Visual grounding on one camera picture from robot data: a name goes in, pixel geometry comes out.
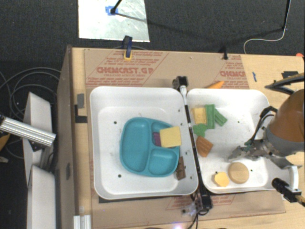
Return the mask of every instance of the black pole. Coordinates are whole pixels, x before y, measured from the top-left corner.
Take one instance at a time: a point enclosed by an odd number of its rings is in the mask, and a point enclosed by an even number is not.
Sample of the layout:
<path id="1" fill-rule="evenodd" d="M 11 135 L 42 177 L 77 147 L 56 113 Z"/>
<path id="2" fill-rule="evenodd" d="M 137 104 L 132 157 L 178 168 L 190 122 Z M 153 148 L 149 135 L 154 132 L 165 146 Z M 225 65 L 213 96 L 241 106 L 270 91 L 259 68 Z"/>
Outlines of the black pole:
<path id="1" fill-rule="evenodd" d="M 290 0 L 287 0 L 284 25 L 282 27 L 283 30 L 286 28 L 286 25 L 287 25 L 287 16 L 288 16 L 288 11 L 289 11 L 289 6 L 290 6 Z"/>
<path id="2" fill-rule="evenodd" d="M 118 8 L 118 6 L 120 5 L 121 2 L 122 2 L 122 0 L 118 0 L 116 5 L 112 9 L 110 9 L 110 14 L 115 14 L 115 10 Z"/>

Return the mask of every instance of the purple block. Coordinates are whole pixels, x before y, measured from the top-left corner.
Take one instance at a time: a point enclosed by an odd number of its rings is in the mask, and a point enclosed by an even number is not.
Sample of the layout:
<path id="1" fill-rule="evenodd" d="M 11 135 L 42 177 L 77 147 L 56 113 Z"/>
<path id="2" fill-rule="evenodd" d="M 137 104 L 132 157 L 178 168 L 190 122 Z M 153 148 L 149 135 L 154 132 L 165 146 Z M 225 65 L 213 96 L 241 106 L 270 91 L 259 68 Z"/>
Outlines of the purple block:
<path id="1" fill-rule="evenodd" d="M 161 139 L 160 139 L 160 133 L 159 132 L 153 132 L 153 138 L 154 138 L 154 144 L 156 146 L 161 147 Z"/>

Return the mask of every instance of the yellow round object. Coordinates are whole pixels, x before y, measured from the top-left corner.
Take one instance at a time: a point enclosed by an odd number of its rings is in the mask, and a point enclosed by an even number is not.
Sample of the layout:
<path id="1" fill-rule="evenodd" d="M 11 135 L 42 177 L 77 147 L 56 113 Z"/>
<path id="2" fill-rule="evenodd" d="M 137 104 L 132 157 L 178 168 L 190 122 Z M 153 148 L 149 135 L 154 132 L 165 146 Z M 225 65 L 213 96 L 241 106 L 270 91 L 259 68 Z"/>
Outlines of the yellow round object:
<path id="1" fill-rule="evenodd" d="M 227 185 L 229 185 L 229 182 L 230 182 L 230 180 L 225 172 L 218 172 L 214 176 L 214 181 L 220 187 L 226 187 Z"/>
<path id="2" fill-rule="evenodd" d="M 228 175 L 233 182 L 242 184 L 249 179 L 249 170 L 244 164 L 235 162 L 229 166 Z"/>

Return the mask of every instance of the white tray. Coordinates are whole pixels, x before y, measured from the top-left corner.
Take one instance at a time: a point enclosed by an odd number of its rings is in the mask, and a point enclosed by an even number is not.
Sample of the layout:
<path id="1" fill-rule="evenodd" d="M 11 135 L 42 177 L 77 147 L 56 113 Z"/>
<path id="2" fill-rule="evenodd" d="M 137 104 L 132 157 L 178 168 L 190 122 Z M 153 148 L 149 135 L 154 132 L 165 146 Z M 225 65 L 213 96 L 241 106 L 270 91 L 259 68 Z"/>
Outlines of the white tray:
<path id="1" fill-rule="evenodd" d="M 296 181 L 297 177 L 290 177 L 289 170 L 281 170 L 270 160 L 260 158 L 252 161 L 242 158 L 235 162 L 245 164 L 250 176 L 246 183 L 236 184 L 230 181 L 227 187 L 219 187 L 213 182 L 216 172 L 227 172 L 230 162 L 228 156 L 237 146 L 244 143 L 253 135 L 261 111 L 269 106 L 266 96 L 257 90 L 231 90 L 231 89 L 193 89 L 187 95 L 188 105 L 203 107 L 205 104 L 215 104 L 215 108 L 224 115 L 228 121 L 224 126 L 215 124 L 215 129 L 207 130 L 205 138 L 213 143 L 209 155 L 204 158 L 198 154 L 203 183 L 213 193 L 234 193 L 273 189 L 271 182 L 278 177 L 287 183 Z M 272 118 L 267 118 L 265 127 Z M 256 139 L 262 138 L 260 130 Z"/>
<path id="2" fill-rule="evenodd" d="M 192 144 L 180 93 L 171 88 L 97 87 L 90 95 L 94 186 L 105 199 L 188 195 L 198 187 Z M 180 156 L 186 178 L 146 177 L 127 171 L 120 163 L 120 139 L 125 123 L 147 117 L 179 126 Z"/>

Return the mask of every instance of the cardboard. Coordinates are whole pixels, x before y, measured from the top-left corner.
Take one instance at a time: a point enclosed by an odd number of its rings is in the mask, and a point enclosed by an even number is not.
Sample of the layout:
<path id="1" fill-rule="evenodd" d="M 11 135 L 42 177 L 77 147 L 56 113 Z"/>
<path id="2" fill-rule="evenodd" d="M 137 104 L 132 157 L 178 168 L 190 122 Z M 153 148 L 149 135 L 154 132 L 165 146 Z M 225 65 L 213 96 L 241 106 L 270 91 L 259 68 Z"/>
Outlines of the cardboard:
<path id="1" fill-rule="evenodd" d="M 224 60 L 220 53 L 133 51 L 131 61 L 124 61 L 123 50 L 68 48 L 58 88 L 59 101 L 59 163 L 61 199 L 61 227 L 72 228 L 73 215 L 91 215 L 92 228 L 147 228 L 173 224 L 187 227 L 193 218 L 182 210 L 192 202 L 190 196 L 124 200 L 107 202 L 95 193 L 92 183 L 92 152 L 88 128 L 88 103 L 80 103 L 80 95 L 87 99 L 87 91 L 98 85 L 134 87 L 171 87 L 178 75 L 188 77 L 188 90 L 203 88 L 225 81 L 223 88 L 257 89 L 262 91 L 274 107 L 279 107 L 287 95 L 264 89 L 281 79 L 281 72 L 304 71 L 304 62 L 298 57 L 229 54 Z M 291 88 L 303 88 L 303 83 Z M 295 162 L 304 165 L 302 156 Z M 66 179 L 67 165 L 71 176 Z M 304 189 L 304 169 L 299 169 L 300 189 Z M 213 197 L 214 208 L 199 220 L 202 227 L 260 228 L 260 224 L 274 227 L 301 228 L 305 214 L 298 204 L 285 202 L 275 191 L 251 192 Z M 250 219 L 239 217 L 259 216 Z M 288 218 L 294 216 L 294 227 Z"/>

